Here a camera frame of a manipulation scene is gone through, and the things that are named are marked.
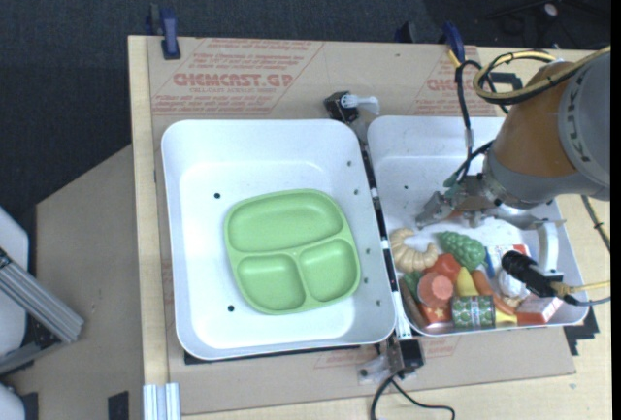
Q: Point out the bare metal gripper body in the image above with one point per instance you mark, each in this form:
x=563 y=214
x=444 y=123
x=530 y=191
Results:
x=478 y=197

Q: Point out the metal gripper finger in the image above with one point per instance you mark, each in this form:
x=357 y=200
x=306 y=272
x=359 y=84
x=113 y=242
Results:
x=434 y=209
x=474 y=218

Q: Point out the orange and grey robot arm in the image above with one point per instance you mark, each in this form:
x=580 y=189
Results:
x=538 y=137

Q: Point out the green grapes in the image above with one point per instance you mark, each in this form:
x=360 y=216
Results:
x=463 y=248

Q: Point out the white carton red blue print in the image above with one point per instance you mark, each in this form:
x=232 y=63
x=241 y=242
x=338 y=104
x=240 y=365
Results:
x=497 y=255

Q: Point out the red tomato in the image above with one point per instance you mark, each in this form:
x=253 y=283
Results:
x=447 y=265

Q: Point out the tan croissant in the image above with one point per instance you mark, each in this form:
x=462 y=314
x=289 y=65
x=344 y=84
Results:
x=405 y=258

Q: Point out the thin black and white rod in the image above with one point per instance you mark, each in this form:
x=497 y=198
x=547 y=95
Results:
x=377 y=209

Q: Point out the white plastic tray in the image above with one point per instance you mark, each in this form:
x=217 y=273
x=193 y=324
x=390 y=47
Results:
x=204 y=234
x=412 y=156

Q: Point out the orange carrot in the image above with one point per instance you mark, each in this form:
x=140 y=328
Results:
x=482 y=282

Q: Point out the yellow toy fruit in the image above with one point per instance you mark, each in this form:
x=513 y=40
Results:
x=466 y=283

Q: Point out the white crumpled packet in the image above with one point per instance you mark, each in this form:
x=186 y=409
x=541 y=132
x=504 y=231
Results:
x=509 y=284

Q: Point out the dark green toy vegetable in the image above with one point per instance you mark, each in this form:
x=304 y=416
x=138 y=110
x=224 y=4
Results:
x=411 y=282

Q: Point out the pink round slice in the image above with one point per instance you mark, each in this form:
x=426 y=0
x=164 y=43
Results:
x=434 y=288

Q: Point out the green patterned can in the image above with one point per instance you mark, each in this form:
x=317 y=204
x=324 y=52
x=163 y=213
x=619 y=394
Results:
x=473 y=311

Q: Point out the brown sausage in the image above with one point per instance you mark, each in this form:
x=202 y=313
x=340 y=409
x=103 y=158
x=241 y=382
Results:
x=411 y=309

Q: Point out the red box with yellow star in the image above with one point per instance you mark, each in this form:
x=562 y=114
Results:
x=435 y=313

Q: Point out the orange packet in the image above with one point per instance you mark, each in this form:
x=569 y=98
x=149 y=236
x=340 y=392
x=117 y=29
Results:
x=536 y=311

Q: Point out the green divided plate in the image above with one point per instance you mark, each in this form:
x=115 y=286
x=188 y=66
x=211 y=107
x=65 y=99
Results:
x=291 y=253

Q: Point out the brown cardboard board red print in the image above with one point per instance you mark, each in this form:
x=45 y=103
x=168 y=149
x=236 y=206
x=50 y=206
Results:
x=271 y=83

